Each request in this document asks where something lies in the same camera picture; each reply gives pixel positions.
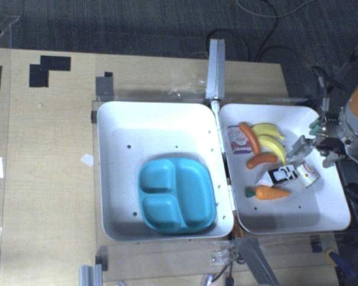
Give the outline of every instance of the blue plate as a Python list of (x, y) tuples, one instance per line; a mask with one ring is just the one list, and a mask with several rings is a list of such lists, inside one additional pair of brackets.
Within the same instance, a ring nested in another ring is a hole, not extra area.
[(143, 220), (156, 232), (198, 232), (215, 219), (211, 178), (195, 160), (165, 158), (146, 163), (139, 172), (138, 190)]

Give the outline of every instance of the orange carrot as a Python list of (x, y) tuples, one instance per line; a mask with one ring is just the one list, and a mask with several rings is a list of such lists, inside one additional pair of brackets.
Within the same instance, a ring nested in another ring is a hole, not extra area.
[(251, 158), (247, 163), (246, 166), (248, 169), (254, 169), (261, 163), (275, 163), (277, 162), (277, 156), (272, 153), (261, 153), (253, 158)]
[(287, 197), (290, 194), (290, 192), (283, 191), (282, 189), (269, 188), (265, 185), (260, 185), (256, 188), (256, 198), (260, 200), (277, 199)]
[(255, 155), (259, 155), (261, 152), (260, 144), (258, 143), (258, 140), (252, 129), (245, 123), (240, 123), (239, 129), (242, 131), (242, 133), (244, 133), (249, 143), (251, 143), (252, 152)]

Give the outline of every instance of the dark floor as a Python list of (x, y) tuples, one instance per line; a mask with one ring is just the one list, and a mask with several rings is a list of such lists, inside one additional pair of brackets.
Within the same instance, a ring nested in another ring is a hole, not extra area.
[[(239, 1), (249, 10), (273, 14), (261, 0)], [(281, 15), (308, 0), (268, 1)], [(208, 33), (226, 29), (215, 36), (226, 39), (227, 59), (238, 61), (255, 60), (276, 22), (244, 12), (235, 0), (0, 0), (0, 22), (8, 15), (19, 15), (20, 21), (13, 28), (12, 43), (3, 38), (2, 47), (207, 58)], [(310, 97), (310, 105), (318, 108), (321, 91), (310, 66), (337, 77), (357, 44), (358, 0), (318, 0), (279, 19), (264, 47), (280, 47), (266, 51), (261, 61), (280, 63), (289, 94)], [(358, 59), (337, 80), (354, 89)], [(348, 96), (339, 88), (332, 91), (333, 114)], [(358, 254), (358, 247), (346, 247), (358, 239), (353, 235), (348, 241), (339, 237), (338, 243), (351, 260), (350, 253)]]

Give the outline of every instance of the white cable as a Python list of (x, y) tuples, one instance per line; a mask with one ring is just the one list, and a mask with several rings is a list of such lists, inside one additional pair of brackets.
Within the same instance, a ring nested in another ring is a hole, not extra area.
[(238, 5), (242, 10), (244, 10), (244, 11), (246, 11), (247, 13), (250, 13), (250, 14), (252, 14), (252, 15), (254, 15), (254, 16), (265, 17), (265, 18), (282, 18), (282, 17), (286, 17), (286, 16), (288, 16), (288, 15), (290, 15), (290, 14), (293, 14), (294, 12), (298, 11), (300, 8), (304, 7), (305, 5), (307, 5), (307, 4), (309, 4), (309, 3), (312, 3), (312, 2), (314, 2), (314, 1), (317, 1), (317, 0), (309, 0), (309, 1), (307, 1), (307, 2), (305, 2), (305, 3), (303, 3), (303, 4), (301, 4), (299, 7), (295, 8), (294, 10), (292, 10), (292, 11), (290, 11), (290, 12), (288, 12), (288, 13), (282, 14), (282, 15), (278, 15), (278, 16), (258, 14), (258, 13), (252, 12), (252, 11), (247, 10), (246, 8), (244, 8), (244, 7), (240, 4), (239, 0), (236, 0), (236, 3), (237, 3), (237, 5)]

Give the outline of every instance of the metal bracket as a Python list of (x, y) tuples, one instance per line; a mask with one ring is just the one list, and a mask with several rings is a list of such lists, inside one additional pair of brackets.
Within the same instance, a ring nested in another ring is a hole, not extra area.
[(102, 286), (102, 265), (82, 265), (79, 268), (79, 286)]
[(211, 39), (209, 43), (206, 99), (217, 100), (224, 98), (225, 69), (226, 44), (224, 39)]

